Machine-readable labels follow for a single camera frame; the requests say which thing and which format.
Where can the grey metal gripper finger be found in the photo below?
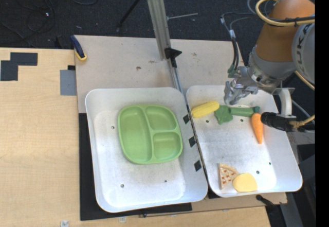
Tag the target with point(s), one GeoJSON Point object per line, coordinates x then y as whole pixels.
{"type": "Point", "coordinates": [239, 97]}
{"type": "Point", "coordinates": [227, 94]}

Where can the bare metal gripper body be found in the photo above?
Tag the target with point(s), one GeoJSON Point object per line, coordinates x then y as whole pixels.
{"type": "Point", "coordinates": [246, 80]}

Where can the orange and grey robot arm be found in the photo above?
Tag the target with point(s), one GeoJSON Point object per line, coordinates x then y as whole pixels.
{"type": "Point", "coordinates": [278, 38]}

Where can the green broccoli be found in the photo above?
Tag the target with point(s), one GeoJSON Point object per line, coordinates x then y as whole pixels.
{"type": "Point", "coordinates": [223, 115]}

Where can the yellow corn cob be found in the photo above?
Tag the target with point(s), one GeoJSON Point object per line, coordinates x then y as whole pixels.
{"type": "Point", "coordinates": [204, 109]}

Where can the orange carrot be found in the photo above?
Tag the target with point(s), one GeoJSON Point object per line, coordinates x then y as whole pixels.
{"type": "Point", "coordinates": [257, 125]}

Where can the white plastic tray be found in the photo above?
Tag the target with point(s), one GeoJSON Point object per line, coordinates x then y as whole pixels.
{"type": "Point", "coordinates": [231, 146]}
{"type": "Point", "coordinates": [144, 184]}

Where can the thin black and white rod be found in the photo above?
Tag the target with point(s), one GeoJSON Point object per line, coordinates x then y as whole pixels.
{"type": "Point", "coordinates": [177, 81]}

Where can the pizza slice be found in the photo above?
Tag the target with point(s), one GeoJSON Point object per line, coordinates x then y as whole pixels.
{"type": "Point", "coordinates": [225, 175]}

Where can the yellow oval piece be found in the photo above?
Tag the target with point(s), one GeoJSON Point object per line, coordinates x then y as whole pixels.
{"type": "Point", "coordinates": [244, 183]}

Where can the green divided plate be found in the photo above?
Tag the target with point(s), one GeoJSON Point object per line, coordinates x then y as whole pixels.
{"type": "Point", "coordinates": [133, 133]}

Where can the pale flat board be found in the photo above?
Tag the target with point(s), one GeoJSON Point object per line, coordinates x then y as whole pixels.
{"type": "Point", "coordinates": [123, 63]}

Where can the black cylinder on white bracket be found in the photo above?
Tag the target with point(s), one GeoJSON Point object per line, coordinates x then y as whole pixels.
{"type": "Point", "coordinates": [276, 121]}

